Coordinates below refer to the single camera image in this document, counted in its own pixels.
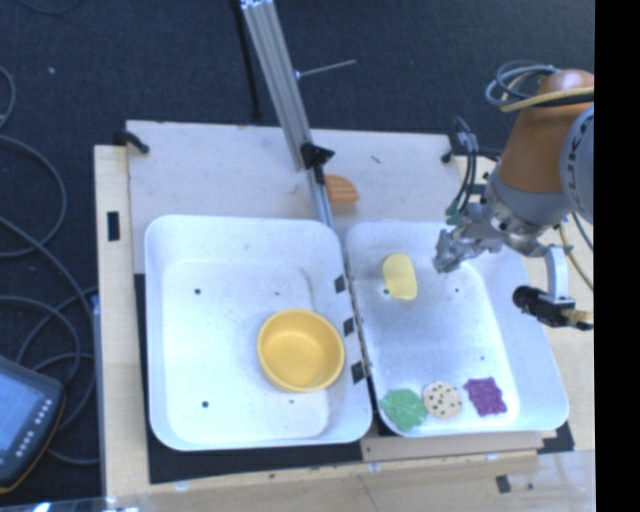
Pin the yellow bowl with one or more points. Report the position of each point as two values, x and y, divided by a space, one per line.
300 352

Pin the green lettuce leaf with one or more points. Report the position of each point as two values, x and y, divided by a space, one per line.
403 410

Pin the pale wood board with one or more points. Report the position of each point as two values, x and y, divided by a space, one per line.
117 310

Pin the orange toy bread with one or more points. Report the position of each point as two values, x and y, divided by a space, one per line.
344 189

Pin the yellow oval toy food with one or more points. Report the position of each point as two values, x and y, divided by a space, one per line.
400 277

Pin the thin black and white rod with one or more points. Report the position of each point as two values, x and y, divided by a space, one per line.
361 345

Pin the biscuit with dark dots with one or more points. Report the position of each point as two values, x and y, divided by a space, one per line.
442 400

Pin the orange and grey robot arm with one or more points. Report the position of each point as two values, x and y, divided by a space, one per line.
537 150

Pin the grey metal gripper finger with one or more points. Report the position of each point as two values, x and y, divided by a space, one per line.
442 255
462 254

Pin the white plastic tray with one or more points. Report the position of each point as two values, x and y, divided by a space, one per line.
440 340
220 330

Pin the black cylinder on white bracket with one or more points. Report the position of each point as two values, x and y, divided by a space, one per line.
542 302

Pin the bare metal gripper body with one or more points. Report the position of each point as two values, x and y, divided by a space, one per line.
492 232

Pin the purple grapes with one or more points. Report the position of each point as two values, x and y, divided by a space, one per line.
485 396

